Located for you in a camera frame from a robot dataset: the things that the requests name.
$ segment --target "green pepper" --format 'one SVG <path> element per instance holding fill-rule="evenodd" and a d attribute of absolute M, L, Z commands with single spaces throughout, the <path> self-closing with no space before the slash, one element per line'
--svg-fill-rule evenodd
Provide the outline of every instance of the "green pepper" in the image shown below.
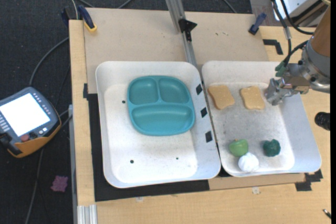
<path fill-rule="evenodd" d="M 264 142 L 263 149 L 266 156 L 274 157 L 280 153 L 281 147 L 278 140 L 272 139 Z"/>
<path fill-rule="evenodd" d="M 229 150 L 235 157 L 241 157 L 248 152 L 246 139 L 234 140 L 229 144 Z"/>

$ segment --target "black bracket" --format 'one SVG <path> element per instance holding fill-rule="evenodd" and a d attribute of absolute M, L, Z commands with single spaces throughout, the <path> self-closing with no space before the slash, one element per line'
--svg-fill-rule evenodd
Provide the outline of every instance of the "black bracket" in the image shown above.
<path fill-rule="evenodd" d="M 305 173 L 306 181 L 295 183 L 295 187 L 297 191 L 310 191 L 312 182 L 321 182 L 323 178 L 321 169 L 316 171 L 314 174 Z"/>
<path fill-rule="evenodd" d="M 276 39 L 263 39 L 264 45 L 275 46 L 278 55 L 284 55 L 280 43 Z"/>
<path fill-rule="evenodd" d="M 191 21 L 188 21 L 186 19 L 180 19 L 178 21 L 178 24 L 180 26 L 181 32 L 185 32 L 185 37 L 187 41 L 191 42 L 191 30 L 193 30 L 196 27 L 196 23 L 193 23 Z"/>

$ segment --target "purple object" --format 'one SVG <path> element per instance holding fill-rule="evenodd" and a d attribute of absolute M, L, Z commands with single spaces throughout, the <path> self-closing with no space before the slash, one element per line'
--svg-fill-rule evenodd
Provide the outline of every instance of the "purple object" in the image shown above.
<path fill-rule="evenodd" d="M 53 191 L 65 192 L 66 187 L 68 186 L 68 177 L 67 176 L 56 176 L 53 185 L 50 187 Z"/>

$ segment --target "wooden table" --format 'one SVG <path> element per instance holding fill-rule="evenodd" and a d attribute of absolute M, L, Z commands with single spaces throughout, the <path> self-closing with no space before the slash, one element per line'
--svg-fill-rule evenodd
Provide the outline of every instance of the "wooden table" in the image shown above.
<path fill-rule="evenodd" d="M 233 14 L 188 14 L 187 18 L 211 21 L 212 16 L 228 18 L 231 24 L 239 24 L 241 32 L 251 25 L 251 15 Z M 122 16 L 116 18 L 118 24 Z M 70 53 L 72 75 L 72 106 L 74 126 L 74 150 L 76 176 L 75 206 L 97 206 L 98 223 L 330 223 L 323 209 L 331 210 L 331 174 L 330 174 L 330 132 L 314 123 L 315 115 L 320 111 L 330 112 L 330 95 L 309 91 L 302 95 L 303 104 L 322 157 L 320 182 L 312 183 L 311 191 L 297 191 L 293 182 L 304 181 L 304 174 L 272 175 L 242 179 L 230 177 L 223 189 L 224 179 L 209 181 L 210 191 L 199 193 L 146 196 L 141 199 L 128 198 L 95 202 L 93 188 L 93 169 L 89 126 L 88 101 L 83 98 L 83 85 L 87 79 L 87 60 L 85 29 L 82 21 L 72 20 L 70 30 Z M 308 39 L 306 35 L 291 30 L 294 46 Z M 246 35 L 250 40 L 276 39 L 284 53 L 287 53 L 287 41 L 281 27 L 260 27 L 256 36 Z M 265 46 L 270 61 L 281 61 L 283 56 L 276 54 L 274 46 Z M 296 62 L 300 52 L 293 55 Z"/>

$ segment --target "dark carpet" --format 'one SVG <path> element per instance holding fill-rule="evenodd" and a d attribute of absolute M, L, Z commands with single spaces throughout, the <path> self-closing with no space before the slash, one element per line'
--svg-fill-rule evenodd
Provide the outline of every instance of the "dark carpet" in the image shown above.
<path fill-rule="evenodd" d="M 76 5 L 117 8 L 127 0 L 75 0 Z M 223 0 L 182 0 L 184 9 L 199 12 L 234 12 Z M 249 0 L 227 0 L 238 13 L 251 13 Z M 70 0 L 0 0 L 0 100 L 29 85 L 40 59 L 68 37 L 61 11 Z M 165 0 L 133 0 L 124 8 L 167 10 Z M 69 44 L 61 45 L 43 62 L 33 86 L 61 113 L 71 104 Z M 44 148 L 16 159 L 0 146 L 0 223 L 25 223 L 29 212 L 37 168 L 38 184 L 29 223 L 72 223 L 71 170 L 68 126 Z M 50 187 L 56 176 L 67 176 L 66 191 Z"/>

